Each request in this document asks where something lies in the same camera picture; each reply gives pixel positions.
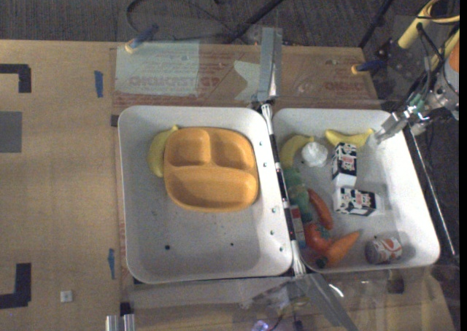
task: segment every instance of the blue tape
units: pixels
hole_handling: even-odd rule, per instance
[[[109,249],[107,261],[109,262],[110,275],[112,276],[112,279],[115,279],[115,251],[112,248]]]
[[[367,61],[363,64],[360,64],[357,66],[358,71],[370,71],[372,69],[379,69],[379,68],[384,68],[386,66],[386,63],[382,60],[372,60],[372,61]]]
[[[100,71],[94,71],[94,80],[96,81],[96,92],[98,98],[104,97],[104,75]]]

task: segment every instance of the white tray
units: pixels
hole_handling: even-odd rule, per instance
[[[187,211],[175,205],[146,163],[156,133],[209,126],[244,134],[258,164],[260,192],[232,213]],[[266,122],[243,108],[132,106],[118,121],[126,220],[126,256],[143,283],[278,276],[292,251]]]
[[[313,135],[327,146],[330,157],[324,168],[309,168],[295,158],[296,166],[308,187],[320,194],[332,208],[331,145],[324,139],[328,128],[354,134],[373,128],[378,131],[389,117],[387,112],[346,109],[283,109],[274,115],[273,124],[279,148],[288,136],[300,133]],[[361,236],[345,259],[335,268],[320,270],[308,249],[303,250],[302,260],[313,270],[323,273],[412,268],[431,265],[440,254],[439,241],[434,230],[411,155],[402,133],[383,141],[379,146],[374,137],[358,152],[358,180],[355,187],[372,191],[383,197],[387,211],[380,216],[351,216],[333,213],[335,227],[331,235],[339,237],[355,230]],[[394,236],[400,240],[403,254],[399,261],[384,265],[366,262],[365,243],[374,236]]]
[[[389,116],[383,111],[343,109],[283,109],[273,117],[280,146],[294,133],[313,135],[321,144],[324,130],[359,133],[378,131]],[[177,124],[211,126],[244,134],[258,164],[260,194],[240,212],[204,214],[176,206],[162,179],[146,164],[154,135]],[[118,123],[126,219],[126,254],[132,275],[148,284],[204,279],[278,276],[292,264],[292,252],[282,199],[263,117],[251,109],[178,106],[132,106]],[[307,168],[295,158],[306,184],[332,204],[331,165]],[[352,251],[335,268],[314,266],[307,249],[301,259],[323,273],[412,268],[437,261],[440,247],[404,135],[379,146],[370,139],[358,154],[357,188],[379,193],[387,212],[381,216],[333,213],[334,236],[359,230]],[[365,243],[374,236],[395,236],[404,248],[399,261],[370,265]]]

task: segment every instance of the orange object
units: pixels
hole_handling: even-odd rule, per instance
[[[306,245],[319,254],[325,254],[333,240],[329,231],[320,223],[310,222],[304,225]]]
[[[349,250],[351,250],[359,237],[360,232],[355,231],[334,241],[329,246],[325,254],[316,260],[317,267],[323,269],[326,266],[334,266],[341,262],[346,254],[349,253]]]
[[[183,128],[164,150],[170,198],[192,211],[239,211],[258,196],[255,153],[248,139],[221,128]]]
[[[451,66],[452,70],[459,73],[459,64],[460,64],[460,39],[458,43],[455,44],[454,49],[449,56],[449,65]]]
[[[308,198],[309,202],[314,206],[321,225],[328,230],[332,230],[334,227],[334,220],[324,200],[311,188],[308,189]]]

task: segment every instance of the gray carpet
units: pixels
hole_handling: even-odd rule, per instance
[[[187,35],[183,34],[184,29],[188,28],[191,29],[188,35],[196,35],[207,28],[234,26],[250,18],[269,0],[221,0],[220,5],[213,0],[146,1],[131,13],[130,21],[134,28],[130,27],[126,17],[127,7],[132,1],[0,0],[0,38],[125,42],[137,30],[145,29],[156,20],[161,26],[161,36],[183,37]],[[260,24],[283,28],[285,38],[297,44],[357,47],[383,1],[286,0]],[[385,24],[374,32],[364,49],[367,59],[371,60],[374,52],[391,35],[399,15],[416,15],[426,1],[395,0],[387,11]],[[420,137],[457,251],[458,133],[458,122],[450,121],[435,125]],[[422,186],[427,188],[420,166],[417,168]],[[433,208],[433,199],[428,191],[427,201]],[[441,261],[451,265],[446,239],[440,236],[440,240],[444,247]]]

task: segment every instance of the yellow cable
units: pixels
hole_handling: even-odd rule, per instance
[[[422,9],[422,16],[423,17],[428,17],[429,20],[433,21],[434,23],[438,24],[446,24],[446,23],[454,23],[455,21],[460,21],[460,14],[452,17],[447,17],[447,18],[432,18],[431,17],[431,8],[435,3],[438,3],[441,0],[430,0],[428,3],[423,7]]]
[[[405,30],[404,34],[402,34],[402,36],[398,39],[397,43],[400,48],[408,50],[413,45],[413,43],[418,39],[418,30],[417,30],[418,23],[422,23],[424,29],[426,29],[430,25],[430,22],[432,21],[432,19],[418,18],[420,16],[423,16],[422,11],[420,11],[417,18],[415,18],[412,24],[410,24],[410,26]]]

